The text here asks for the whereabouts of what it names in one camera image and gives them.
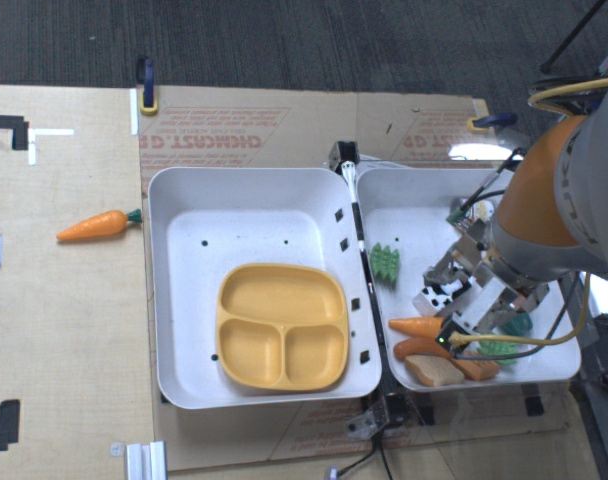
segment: orange carrot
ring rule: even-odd
[[[124,231],[129,221],[141,223],[141,211],[135,210],[126,214],[121,210],[109,210],[78,222],[55,236],[60,241],[67,241],[115,235]]]
[[[441,316],[414,316],[409,318],[391,318],[388,326],[409,336],[437,338],[444,318]]]
[[[404,359],[411,354],[429,354],[445,359],[450,359],[451,353],[442,347],[437,341],[423,336],[413,336],[396,343],[393,347],[393,355],[397,359]]]

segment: yellow divided plate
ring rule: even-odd
[[[216,326],[222,367],[240,384],[322,389],[346,365],[344,292],[323,270],[283,263],[234,268],[219,289]]]

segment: clamp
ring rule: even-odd
[[[517,115],[511,112],[501,112],[491,116],[474,118],[466,121],[466,130],[469,133],[486,133],[492,126],[512,126],[517,122]]]
[[[137,83],[143,85],[142,96],[139,98],[140,112],[145,116],[157,114],[157,96],[155,95],[153,77],[153,59],[146,55],[137,58]]]

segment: green toy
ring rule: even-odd
[[[528,313],[520,313],[500,326],[502,332],[511,336],[524,336],[532,328],[533,321]]]
[[[370,260],[373,277],[385,284],[394,285],[400,268],[399,251],[397,249],[391,251],[388,245],[382,248],[377,242],[371,249]]]
[[[517,352],[517,343],[513,341],[480,341],[477,352],[483,356],[503,356],[505,354],[515,354]],[[502,364],[514,364],[517,359],[496,359]]]

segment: wire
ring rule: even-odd
[[[495,170],[494,173],[492,173],[491,176],[488,176],[483,182],[482,184],[478,187],[478,189],[473,192],[473,194],[466,200],[464,201],[464,203],[462,203],[459,207],[459,211],[460,212],[468,212],[471,207],[475,204],[475,200],[480,197],[480,195],[482,194],[482,192],[484,190],[486,190],[488,187],[490,187],[495,180],[497,180],[497,178],[499,177],[500,173],[508,168],[509,165],[511,165],[514,161],[515,161],[515,157],[517,155],[520,156],[524,156],[526,155],[526,150],[524,148],[515,148],[513,151],[511,151],[511,154],[509,155],[509,157],[504,160],[501,165]]]
[[[576,288],[577,284],[579,283],[579,281],[580,281],[580,276],[578,273],[575,276],[575,279],[573,279],[573,283],[571,284],[571,287],[569,288],[568,293],[566,294],[566,297],[564,298],[564,304],[562,304],[562,309],[560,309],[560,312],[557,314],[557,318],[555,318],[555,321],[553,322],[551,329],[548,331],[548,334],[546,335],[547,339],[550,338],[551,336],[553,336],[553,334],[555,334],[557,327],[560,325],[560,322],[562,321],[562,317],[564,316],[564,313],[566,312],[566,309],[568,308],[568,304],[571,299],[571,295],[575,291],[575,288]],[[543,348],[544,348],[544,345],[537,345],[536,347],[533,347],[524,352],[514,352],[513,354],[489,354],[489,355],[463,354],[461,352],[457,352],[457,350],[455,348],[453,348],[453,349],[451,349],[451,356],[454,359],[463,359],[465,361],[468,361],[468,360],[471,360],[471,361],[501,361],[504,359],[522,359],[523,357],[531,356],[531,355],[535,354],[536,352],[539,352]]]
[[[349,464],[348,466],[340,469],[337,472],[337,478],[344,476],[346,473],[351,471],[353,468],[359,466],[360,464],[363,464],[368,459],[370,459],[373,455],[375,455],[375,452],[377,452],[379,450],[380,454],[382,455],[382,460],[384,461],[384,467],[386,468],[387,478],[388,478],[388,480],[393,480],[393,475],[391,474],[391,470],[388,467],[388,461],[386,460],[386,455],[384,454],[384,447],[382,446],[383,437],[384,437],[383,429],[380,430],[377,434],[373,435],[373,437],[371,437],[371,450],[366,455],[364,455],[362,458],[353,462],[353,464]]]
[[[388,461],[386,460],[386,454],[384,453],[384,447],[382,446],[382,443],[380,443],[380,455],[382,456],[382,461],[384,462],[384,468],[386,469],[386,476],[388,478],[388,480],[393,480],[393,475],[391,474],[391,470],[388,467]]]
[[[473,199],[473,204],[479,203],[480,201],[484,201],[484,199],[490,199],[491,197],[501,196],[504,194],[504,190],[494,190],[492,192],[487,192],[486,194],[480,194],[475,199]]]
[[[523,336],[509,336],[506,334],[478,334],[478,335],[465,335],[461,334],[457,331],[452,333],[448,341],[449,343],[455,347],[459,348],[467,343],[471,343],[473,341],[510,341],[513,343],[525,343],[527,345],[559,345],[560,343],[564,343],[565,341],[574,338],[579,334],[584,327],[584,323],[586,322],[586,317],[588,315],[588,298],[590,295],[590,285],[591,285],[591,274],[590,272],[586,273],[586,279],[584,281],[584,294],[582,295],[582,307],[580,309],[580,316],[577,321],[577,324],[571,331],[559,338],[550,339],[550,338],[525,338]]]
[[[573,113],[565,108],[546,103],[545,100],[552,98],[553,96],[560,96],[563,94],[573,94],[577,92],[586,92],[594,89],[603,89],[608,87],[608,77],[599,78],[597,80],[591,80],[588,82],[581,82],[577,84],[562,85],[561,87],[555,87],[553,89],[547,89],[539,91],[531,95],[527,102],[531,107],[540,108],[542,110],[550,110],[551,112],[557,112],[558,114],[564,114],[567,116],[573,115]]]
[[[355,462],[353,462],[353,464],[349,464],[348,466],[340,469],[337,472],[337,478],[340,478],[342,476],[344,476],[346,473],[348,473],[351,469],[359,466],[360,464],[366,462],[368,459],[370,459],[373,455],[375,455],[375,452],[377,451],[377,449],[380,447],[381,445],[381,431],[378,432],[377,434],[375,434],[373,437],[371,437],[371,451],[369,451],[366,455],[364,455],[361,459],[356,460]]]
[[[592,76],[562,76],[557,78],[543,78],[531,84],[529,94],[535,94],[540,91],[547,91],[562,87],[564,85],[581,84],[584,82],[592,82],[593,80],[601,80],[604,75]]]

